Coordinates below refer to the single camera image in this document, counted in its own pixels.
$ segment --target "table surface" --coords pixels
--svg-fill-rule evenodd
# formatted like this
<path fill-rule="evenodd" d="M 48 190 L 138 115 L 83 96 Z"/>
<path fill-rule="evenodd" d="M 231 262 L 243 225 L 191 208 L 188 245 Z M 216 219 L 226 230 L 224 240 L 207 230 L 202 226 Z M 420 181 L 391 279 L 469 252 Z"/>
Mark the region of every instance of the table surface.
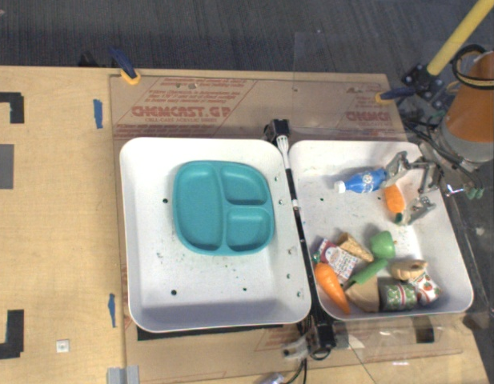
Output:
<path fill-rule="evenodd" d="M 14 188 L 0 190 L 0 343 L 6 312 L 25 313 L 24 351 L 20 358 L 0 360 L 0 382 L 104 383 L 109 367 L 127 364 L 109 88 L 109 77 L 117 74 L 100 68 L 0 66 L 0 91 L 22 93 L 26 119 L 10 124 L 9 107 L 0 103 L 0 144 L 14 145 Z M 253 79 L 292 78 L 289 74 L 191 71 Z M 102 102 L 102 129 L 96 129 L 94 99 Z M 110 294 L 116 301 L 115 328 L 107 306 Z M 333 368 L 315 362 L 307 378 L 313 383 L 331 377 L 358 383 L 416 377 L 419 382 L 487 382 L 472 332 L 456 323 L 451 334 L 462 349 L 455 354 L 431 358 L 424 351 L 422 358 L 403 363 Z M 67 353 L 56 351 L 62 339 L 70 340 Z"/>

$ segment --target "toy carrot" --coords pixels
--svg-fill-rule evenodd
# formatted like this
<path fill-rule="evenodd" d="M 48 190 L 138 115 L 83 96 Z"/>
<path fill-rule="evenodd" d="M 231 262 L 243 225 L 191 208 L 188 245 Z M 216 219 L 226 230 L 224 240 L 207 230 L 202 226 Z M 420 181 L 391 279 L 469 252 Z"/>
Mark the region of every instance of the toy carrot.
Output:
<path fill-rule="evenodd" d="M 350 306 L 348 305 L 346 295 L 343 288 L 339 284 L 339 280 L 334 270 L 326 263 L 318 263 L 314 269 L 316 281 L 325 290 L 328 297 L 341 308 L 341 310 L 350 314 Z"/>
<path fill-rule="evenodd" d="M 405 199 L 401 194 L 400 189 L 396 184 L 384 188 L 385 202 L 388 204 L 388 209 L 393 214 L 400 214 L 405 210 Z"/>

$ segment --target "teal divided plate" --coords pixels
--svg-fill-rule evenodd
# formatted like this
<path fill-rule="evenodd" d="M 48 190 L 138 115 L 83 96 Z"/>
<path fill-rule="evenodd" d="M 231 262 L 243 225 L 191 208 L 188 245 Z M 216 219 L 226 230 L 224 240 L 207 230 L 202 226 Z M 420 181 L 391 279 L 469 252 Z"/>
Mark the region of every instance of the teal divided plate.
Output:
<path fill-rule="evenodd" d="M 236 162 L 182 165 L 172 197 L 177 235 L 202 254 L 251 254 L 273 237 L 275 220 L 264 176 Z"/>

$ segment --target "water bottle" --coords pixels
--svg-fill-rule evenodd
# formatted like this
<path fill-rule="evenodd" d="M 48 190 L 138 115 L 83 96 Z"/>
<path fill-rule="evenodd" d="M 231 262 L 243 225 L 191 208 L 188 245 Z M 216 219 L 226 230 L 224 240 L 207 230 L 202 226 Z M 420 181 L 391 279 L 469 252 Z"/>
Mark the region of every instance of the water bottle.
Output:
<path fill-rule="evenodd" d="M 351 190 L 357 194 L 366 194 L 380 188 L 380 184 L 385 181 L 387 172 L 384 168 L 378 170 L 366 170 L 353 175 L 347 181 L 336 181 L 334 189 L 339 194 Z"/>

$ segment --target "yellow stick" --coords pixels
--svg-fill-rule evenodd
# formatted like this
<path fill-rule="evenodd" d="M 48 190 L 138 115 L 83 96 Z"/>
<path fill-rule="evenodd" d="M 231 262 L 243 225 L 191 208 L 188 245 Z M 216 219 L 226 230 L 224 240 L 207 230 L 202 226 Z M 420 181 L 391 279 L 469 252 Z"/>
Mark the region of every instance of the yellow stick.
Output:
<path fill-rule="evenodd" d="M 453 31 L 453 34 L 444 43 L 440 51 L 429 62 L 427 71 L 430 75 L 440 74 L 449 60 L 452 59 L 453 55 L 455 55 L 493 7 L 494 0 L 478 0 L 476 2 L 464 17 L 464 20 L 462 20 L 455 31 Z"/>

